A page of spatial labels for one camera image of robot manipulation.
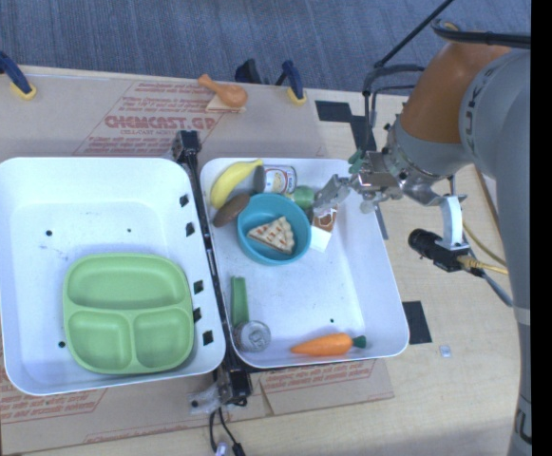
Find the banana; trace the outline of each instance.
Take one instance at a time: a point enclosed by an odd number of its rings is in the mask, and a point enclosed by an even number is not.
[[[251,162],[234,162],[219,176],[210,190],[210,203],[217,209],[227,201],[234,188],[244,181],[256,167],[263,165],[263,159]]]

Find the carrot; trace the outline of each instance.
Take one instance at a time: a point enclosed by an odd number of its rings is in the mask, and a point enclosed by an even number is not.
[[[352,338],[345,332],[335,332],[295,345],[291,348],[291,352],[312,356],[328,356],[332,354],[344,354],[352,346],[366,348],[367,338],[365,336]]]

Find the blue bowl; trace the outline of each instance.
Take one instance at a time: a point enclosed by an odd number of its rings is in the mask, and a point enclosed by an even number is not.
[[[282,216],[286,217],[295,234],[295,247],[290,255],[246,237],[252,228]],[[291,199],[279,194],[252,196],[248,206],[238,215],[239,246],[247,257],[263,265],[286,265],[299,260],[307,253],[311,240],[312,228],[305,212]]]

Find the green divided plate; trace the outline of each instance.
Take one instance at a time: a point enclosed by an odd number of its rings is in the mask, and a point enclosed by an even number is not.
[[[170,370],[193,348],[189,284],[163,256],[80,258],[65,277],[63,311],[68,348],[90,371]]]

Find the table surface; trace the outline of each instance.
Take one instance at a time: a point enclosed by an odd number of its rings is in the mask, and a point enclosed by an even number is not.
[[[279,92],[273,86],[264,89]],[[304,106],[312,106],[315,100],[347,101],[354,114],[363,113],[360,93],[308,90],[308,95],[311,100]],[[400,97],[379,97],[379,122],[375,127],[379,145],[385,143],[383,125],[395,120],[403,101]],[[355,145],[348,123],[318,123],[316,127],[326,144],[326,157],[347,159],[352,154]],[[492,204],[473,166],[458,173],[457,190],[467,194],[463,203],[467,225],[484,245],[502,257]],[[404,198],[382,203],[381,211],[401,298],[421,302],[432,341],[409,345],[402,354],[387,359],[394,390],[391,399],[228,424],[247,454],[505,454],[520,376],[514,313],[484,280],[463,272],[445,273],[410,249],[407,238],[413,229],[440,234],[438,208]],[[479,259],[492,263],[480,248],[475,251]],[[510,293],[507,277],[491,276]],[[450,356],[443,356],[445,350]],[[229,442],[220,424],[215,426],[215,437]],[[32,454],[88,453],[214,454],[208,427]]]

